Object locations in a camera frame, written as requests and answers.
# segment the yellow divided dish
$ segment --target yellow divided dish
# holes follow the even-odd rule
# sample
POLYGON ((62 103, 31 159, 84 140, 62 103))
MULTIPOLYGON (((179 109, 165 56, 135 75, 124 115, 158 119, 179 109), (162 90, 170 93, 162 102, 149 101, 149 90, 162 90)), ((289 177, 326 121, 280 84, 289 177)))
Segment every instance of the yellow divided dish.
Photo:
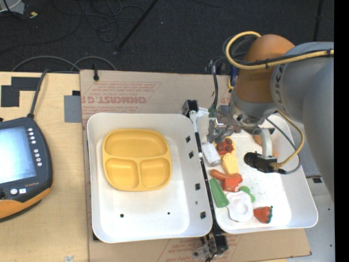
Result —
POLYGON ((154 130, 114 130, 103 141, 103 168, 109 184, 119 190, 160 189, 172 175, 170 148, 154 130))

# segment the white tray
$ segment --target white tray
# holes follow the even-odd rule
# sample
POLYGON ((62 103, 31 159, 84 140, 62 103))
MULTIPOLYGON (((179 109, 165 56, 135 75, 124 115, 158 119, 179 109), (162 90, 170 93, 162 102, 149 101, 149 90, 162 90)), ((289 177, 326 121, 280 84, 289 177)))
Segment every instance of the white tray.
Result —
POLYGON ((210 232, 212 214, 194 128, 187 117, 180 114, 99 113, 88 120, 87 135, 92 227, 101 241, 199 237, 210 232), (152 129, 166 138, 172 160, 172 177, 167 186, 152 191, 128 192, 117 190, 108 183, 102 162, 103 139, 110 131, 123 128, 152 129))
MULTIPOLYGON (((198 129, 202 144, 207 141, 206 135, 208 134, 209 119, 207 115, 203 115, 198 120, 198 129)), ((273 115, 270 117, 270 120, 279 126, 286 135, 291 137, 290 129, 282 118, 273 115)), ((269 122, 265 122, 261 127, 273 126, 269 122)), ((303 168, 300 167, 296 172, 288 175, 259 172, 257 169, 245 164, 244 155, 247 152, 255 151, 261 154, 262 147, 245 131, 238 134, 235 133, 230 138, 236 145, 239 173, 243 178, 240 186, 248 186, 250 193, 256 197, 256 201, 252 204, 254 209, 257 207, 272 206, 273 216, 271 222, 268 224, 261 223, 255 217, 247 222, 236 222, 229 218, 226 207, 218 208, 214 202, 217 223, 221 229, 227 233, 240 234, 266 230, 313 227, 317 223, 318 213, 303 168)), ((277 129, 272 134, 272 144, 273 149, 279 155, 278 162, 284 161, 294 151, 290 143, 277 129)), ((290 171, 297 165, 298 157, 295 156, 283 169, 290 171)), ((209 180, 212 178, 209 174, 212 169, 224 172, 221 165, 210 167, 206 160, 205 167, 209 180)))

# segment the black floor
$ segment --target black floor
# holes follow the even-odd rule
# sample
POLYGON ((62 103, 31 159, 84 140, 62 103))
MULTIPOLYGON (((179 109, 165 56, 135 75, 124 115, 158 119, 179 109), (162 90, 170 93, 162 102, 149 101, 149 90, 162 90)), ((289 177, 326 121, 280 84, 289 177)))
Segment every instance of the black floor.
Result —
POLYGON ((204 74, 237 33, 278 34, 295 45, 334 41, 334 0, 159 0, 122 43, 153 1, 23 0, 22 13, 2 3, 0 70, 77 71, 95 63, 105 70, 204 74))

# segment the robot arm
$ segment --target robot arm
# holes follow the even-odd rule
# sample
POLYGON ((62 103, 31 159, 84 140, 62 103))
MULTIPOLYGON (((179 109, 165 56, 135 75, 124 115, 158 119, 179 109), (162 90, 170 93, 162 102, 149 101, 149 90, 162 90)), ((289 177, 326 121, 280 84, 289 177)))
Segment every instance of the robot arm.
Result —
POLYGON ((259 125, 278 111, 291 124, 304 125, 310 151, 334 200, 334 43, 294 46, 278 35, 245 32, 227 43, 225 54, 239 75, 229 106, 219 106, 215 112, 208 140, 219 142, 241 129, 251 135, 262 133, 263 154, 248 153, 245 161, 264 172, 277 171, 280 166, 267 153, 270 137, 259 125), (255 39, 243 61, 231 56, 239 38, 255 39))

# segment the screen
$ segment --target screen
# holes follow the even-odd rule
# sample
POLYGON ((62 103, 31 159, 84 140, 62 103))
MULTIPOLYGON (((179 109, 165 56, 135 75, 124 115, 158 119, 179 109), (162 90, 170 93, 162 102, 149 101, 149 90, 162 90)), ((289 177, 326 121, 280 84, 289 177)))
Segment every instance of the screen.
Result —
POLYGON ((24 127, 1 129, 0 184, 36 175, 26 129, 24 127))

